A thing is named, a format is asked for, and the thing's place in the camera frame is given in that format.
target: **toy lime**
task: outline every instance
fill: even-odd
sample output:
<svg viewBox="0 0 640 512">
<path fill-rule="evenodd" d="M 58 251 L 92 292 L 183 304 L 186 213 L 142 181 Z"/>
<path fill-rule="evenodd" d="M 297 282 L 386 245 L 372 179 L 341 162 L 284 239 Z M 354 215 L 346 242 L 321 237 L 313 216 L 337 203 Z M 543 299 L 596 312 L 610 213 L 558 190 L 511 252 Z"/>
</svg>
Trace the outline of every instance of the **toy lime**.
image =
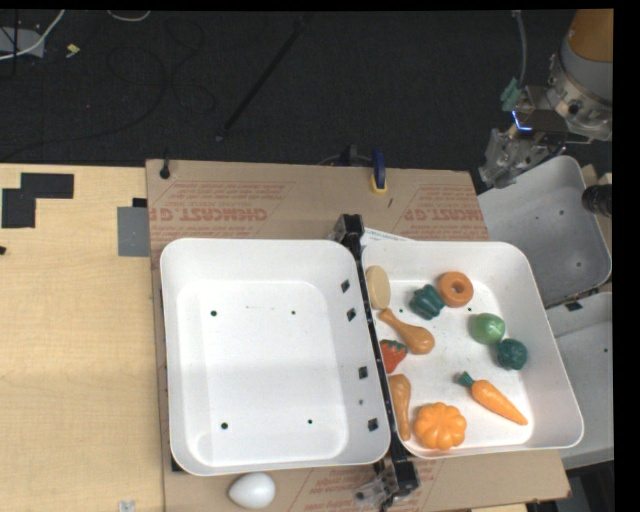
<svg viewBox="0 0 640 512">
<path fill-rule="evenodd" d="M 505 338 L 498 343 L 498 362 L 507 369 L 520 370 L 527 357 L 527 347 L 521 341 Z"/>
<path fill-rule="evenodd" d="M 480 313 L 471 322 L 471 336 L 485 345 L 500 342 L 506 329 L 504 320 L 493 313 Z"/>
<path fill-rule="evenodd" d="M 438 291 L 428 284 L 413 292 L 409 307 L 422 318 L 431 320 L 440 314 L 440 310 L 444 307 L 444 301 Z"/>
</svg>

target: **brown donut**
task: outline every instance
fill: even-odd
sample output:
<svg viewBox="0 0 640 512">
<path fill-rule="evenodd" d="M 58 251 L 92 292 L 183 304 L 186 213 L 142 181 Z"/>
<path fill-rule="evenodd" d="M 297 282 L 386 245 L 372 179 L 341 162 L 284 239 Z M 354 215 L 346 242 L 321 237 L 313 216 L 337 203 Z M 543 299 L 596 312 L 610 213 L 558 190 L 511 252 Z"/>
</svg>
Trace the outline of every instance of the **brown donut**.
<svg viewBox="0 0 640 512">
<path fill-rule="evenodd" d="M 447 272 L 438 281 L 438 293 L 447 306 L 460 308 L 473 297 L 473 285 L 462 272 Z"/>
</svg>

